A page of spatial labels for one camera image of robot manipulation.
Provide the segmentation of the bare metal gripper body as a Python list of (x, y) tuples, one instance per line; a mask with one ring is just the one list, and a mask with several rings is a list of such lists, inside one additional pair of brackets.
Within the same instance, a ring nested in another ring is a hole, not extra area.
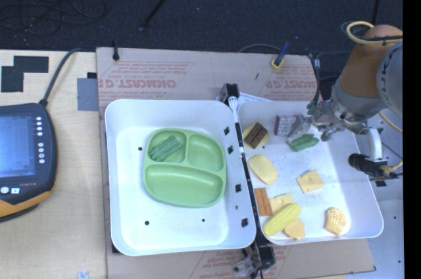
[(366, 134), (365, 121), (364, 117), (357, 116), (336, 100), (319, 102), (311, 116), (311, 122), (319, 132), (325, 127), (332, 127), (336, 133), (349, 130), (354, 134)]

